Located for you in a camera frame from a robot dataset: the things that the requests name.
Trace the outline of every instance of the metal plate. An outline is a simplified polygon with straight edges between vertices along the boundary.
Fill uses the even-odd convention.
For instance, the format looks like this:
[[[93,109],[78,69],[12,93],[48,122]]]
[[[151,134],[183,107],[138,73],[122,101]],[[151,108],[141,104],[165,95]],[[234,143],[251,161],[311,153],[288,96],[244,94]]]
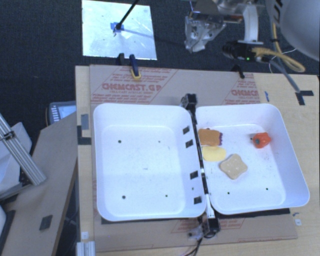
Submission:
[[[136,5],[123,23],[123,29],[113,33],[130,4],[82,1],[82,45],[84,56],[125,58],[134,54],[141,60],[157,60],[150,7]]]

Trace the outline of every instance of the cardboard sheet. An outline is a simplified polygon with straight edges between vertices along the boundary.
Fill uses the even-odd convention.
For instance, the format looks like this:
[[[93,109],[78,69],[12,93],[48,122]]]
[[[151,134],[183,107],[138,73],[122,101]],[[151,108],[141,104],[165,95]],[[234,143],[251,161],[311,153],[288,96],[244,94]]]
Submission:
[[[255,79],[246,73],[167,68],[139,68],[134,80],[127,66],[91,65],[89,72],[91,113],[102,103],[179,105],[187,93],[197,95],[197,106],[260,103]],[[92,159],[95,159],[92,139]],[[109,222],[97,210],[95,161],[92,161],[94,241],[97,252],[194,246],[188,232],[197,219]],[[221,230],[203,244],[226,244],[297,238],[290,214],[219,220]]]

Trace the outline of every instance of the toy food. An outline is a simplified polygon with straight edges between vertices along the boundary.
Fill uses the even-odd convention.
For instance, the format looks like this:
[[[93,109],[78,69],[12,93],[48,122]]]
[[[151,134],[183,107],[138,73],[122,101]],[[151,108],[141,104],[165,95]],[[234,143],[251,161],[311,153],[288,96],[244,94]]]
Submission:
[[[222,143],[222,133],[217,130],[199,129],[198,135],[201,145],[214,147]]]
[[[203,146],[203,159],[210,162],[222,161],[226,158],[227,152],[219,146]]]
[[[266,145],[269,144],[271,138],[269,137],[267,132],[257,133],[253,138],[253,144],[257,149],[262,149]]]
[[[227,160],[223,161],[219,165],[221,171],[223,171],[232,180],[238,178],[241,174],[247,171],[247,165],[242,161],[240,155],[233,154]]]

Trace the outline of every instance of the tray hinge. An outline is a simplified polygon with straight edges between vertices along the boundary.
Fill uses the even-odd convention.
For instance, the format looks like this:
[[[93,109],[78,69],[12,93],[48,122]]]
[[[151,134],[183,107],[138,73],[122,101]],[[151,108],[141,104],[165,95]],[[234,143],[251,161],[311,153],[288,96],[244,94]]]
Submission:
[[[203,157],[202,157],[202,153],[201,153],[201,145],[200,145],[198,132],[197,132],[197,118],[196,118],[196,105],[197,105],[197,103],[198,103],[197,95],[187,93],[181,99],[180,107],[183,107],[184,109],[186,109],[189,112],[189,114],[191,115],[192,127],[193,127],[195,143],[196,143],[196,148],[198,151],[198,157],[199,157],[199,163],[200,163],[200,169],[201,169],[203,190],[204,190],[205,199],[206,199],[206,210],[205,211],[206,211],[208,219],[211,219],[211,218],[215,218],[216,216],[215,216],[215,210],[211,206],[211,202],[210,202],[206,173],[205,173],[205,168],[204,168],[204,161],[203,161]]]

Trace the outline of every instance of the yellow cheese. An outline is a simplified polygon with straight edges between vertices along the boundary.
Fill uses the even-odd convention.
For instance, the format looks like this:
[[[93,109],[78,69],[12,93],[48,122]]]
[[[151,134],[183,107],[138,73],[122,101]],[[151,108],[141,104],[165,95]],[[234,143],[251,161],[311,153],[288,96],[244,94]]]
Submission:
[[[203,159],[210,162],[222,161],[226,158],[227,152],[224,148],[219,146],[203,146]]]

